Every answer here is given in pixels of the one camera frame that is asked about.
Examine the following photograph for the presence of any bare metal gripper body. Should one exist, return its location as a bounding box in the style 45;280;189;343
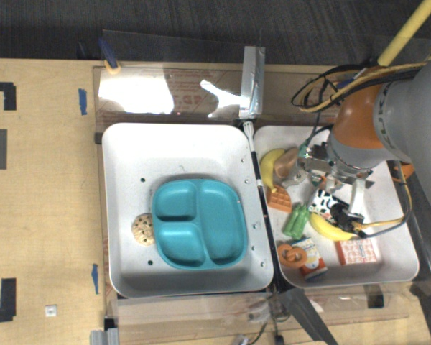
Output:
298;142;375;187

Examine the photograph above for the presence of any orange waffle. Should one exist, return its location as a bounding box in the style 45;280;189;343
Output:
266;186;293;213

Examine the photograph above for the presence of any yellow banana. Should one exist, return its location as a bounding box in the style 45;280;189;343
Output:
259;148;287;194
308;211;361;243

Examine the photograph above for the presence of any black and white cow-print carton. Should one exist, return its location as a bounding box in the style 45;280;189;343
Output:
307;188;350;223

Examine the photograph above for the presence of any green asparagus bundle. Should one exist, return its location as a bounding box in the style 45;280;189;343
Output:
282;203;310;241

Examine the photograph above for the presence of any orange pretzel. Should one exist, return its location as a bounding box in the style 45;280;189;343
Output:
277;242;308;270

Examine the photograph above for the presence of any white and orange juice carton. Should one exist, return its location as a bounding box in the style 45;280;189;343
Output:
290;236;329;280

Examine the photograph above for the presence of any white plastic tray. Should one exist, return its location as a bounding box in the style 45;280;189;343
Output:
253;124;420;289
101;121;275;299

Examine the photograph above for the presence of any orange patterned packet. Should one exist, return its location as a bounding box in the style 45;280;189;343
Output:
335;238;379;267

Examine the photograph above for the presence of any blue divided plate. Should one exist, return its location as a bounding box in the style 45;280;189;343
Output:
151;178;249;271

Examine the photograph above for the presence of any tan chocolate chip biscuit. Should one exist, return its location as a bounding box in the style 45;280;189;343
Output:
131;212;156;247

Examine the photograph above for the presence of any yellow foam pole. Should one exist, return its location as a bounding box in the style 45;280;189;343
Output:
376;0;431;68

